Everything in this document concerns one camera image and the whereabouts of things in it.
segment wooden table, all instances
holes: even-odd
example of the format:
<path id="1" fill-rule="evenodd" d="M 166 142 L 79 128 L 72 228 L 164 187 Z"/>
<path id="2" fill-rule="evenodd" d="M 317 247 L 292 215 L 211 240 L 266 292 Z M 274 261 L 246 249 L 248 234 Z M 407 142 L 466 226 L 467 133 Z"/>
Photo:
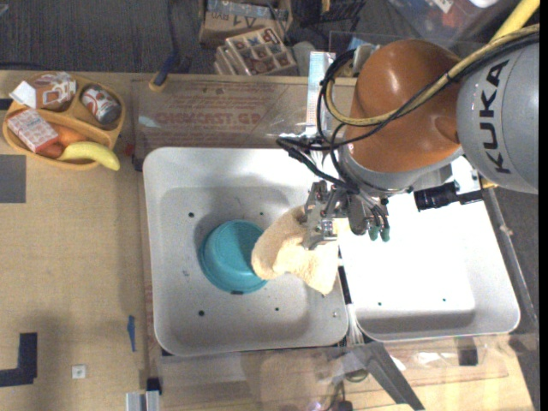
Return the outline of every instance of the wooden table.
<path id="1" fill-rule="evenodd" d="M 32 73 L 1 71 L 0 98 L 7 98 Z M 82 75 L 112 87 L 126 101 L 128 120 L 116 146 L 122 168 L 73 172 L 27 158 L 26 203 L 0 204 L 0 369 L 17 366 L 21 333 L 38 333 L 38 377 L 33 384 L 0 388 L 2 411 L 124 410 L 125 394 L 143 390 L 147 377 L 154 374 L 147 344 L 148 277 L 140 229 L 142 175 L 124 155 L 133 139 L 131 80 L 148 80 L 151 75 Z M 16 154 L 3 138 L 0 154 Z M 136 325 L 135 352 L 127 332 L 130 315 Z M 497 360 L 505 366 L 502 377 L 470 380 L 478 374 L 467 378 L 463 367 L 460 382 L 415 386 L 426 408 L 533 409 L 506 340 L 495 347 Z M 84 379 L 71 377 L 71 367 L 78 364 L 86 365 Z M 348 388 L 355 409 L 390 404 L 390 398 L 372 384 L 366 390 L 353 393 Z M 184 408 L 176 403 L 175 392 L 170 394 L 166 390 L 162 409 L 258 409 L 240 397 L 232 403 L 225 399 Z"/>

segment sink basin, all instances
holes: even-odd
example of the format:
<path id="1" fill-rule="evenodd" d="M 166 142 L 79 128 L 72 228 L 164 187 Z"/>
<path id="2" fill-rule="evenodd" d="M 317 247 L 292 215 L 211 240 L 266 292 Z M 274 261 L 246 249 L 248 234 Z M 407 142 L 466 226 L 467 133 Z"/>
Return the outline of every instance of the sink basin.
<path id="1" fill-rule="evenodd" d="M 302 206 L 313 175 L 277 149 L 160 148 L 143 165 L 152 262 L 154 329 L 172 354 L 329 346 L 346 334 L 338 279 L 326 297 L 284 275 L 250 294 L 213 285 L 199 249 L 218 225 L 266 229 Z"/>
<path id="2" fill-rule="evenodd" d="M 390 198 L 390 241 L 346 234 L 341 253 L 361 329 L 381 342 L 502 334 L 520 321 L 485 204 L 418 212 Z"/>

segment cream cloth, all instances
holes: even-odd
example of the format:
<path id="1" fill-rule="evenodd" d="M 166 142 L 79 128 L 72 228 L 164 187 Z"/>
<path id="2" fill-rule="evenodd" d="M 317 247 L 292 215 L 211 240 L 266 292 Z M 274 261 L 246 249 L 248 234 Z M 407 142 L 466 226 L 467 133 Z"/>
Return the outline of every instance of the cream cloth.
<path id="1" fill-rule="evenodd" d="M 331 241 L 313 250 L 303 248 L 307 229 L 297 219 L 303 214 L 300 205 L 266 229 L 255 244 L 251 264 L 255 274 L 265 280 L 290 272 L 326 295 L 333 289 L 337 277 L 338 243 Z"/>

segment banana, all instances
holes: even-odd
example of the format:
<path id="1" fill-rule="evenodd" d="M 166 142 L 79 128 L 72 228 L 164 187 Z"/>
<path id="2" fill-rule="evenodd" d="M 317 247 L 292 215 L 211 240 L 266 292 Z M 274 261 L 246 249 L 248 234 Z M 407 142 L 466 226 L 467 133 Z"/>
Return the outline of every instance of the banana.
<path id="1" fill-rule="evenodd" d="M 116 154 L 105 145 L 94 141 L 77 141 L 68 145 L 57 160 L 93 160 L 102 164 L 104 167 L 119 170 L 120 160 Z"/>

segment teal bowl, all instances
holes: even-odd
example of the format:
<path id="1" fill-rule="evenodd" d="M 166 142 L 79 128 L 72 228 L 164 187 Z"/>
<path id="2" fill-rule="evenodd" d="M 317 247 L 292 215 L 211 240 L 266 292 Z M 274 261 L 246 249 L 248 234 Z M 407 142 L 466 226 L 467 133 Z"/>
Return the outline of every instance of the teal bowl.
<path id="1" fill-rule="evenodd" d="M 266 285 L 251 266 L 251 252 L 263 230 L 248 221 L 216 227 L 200 246 L 200 267 L 207 279 L 231 294 L 249 294 Z"/>

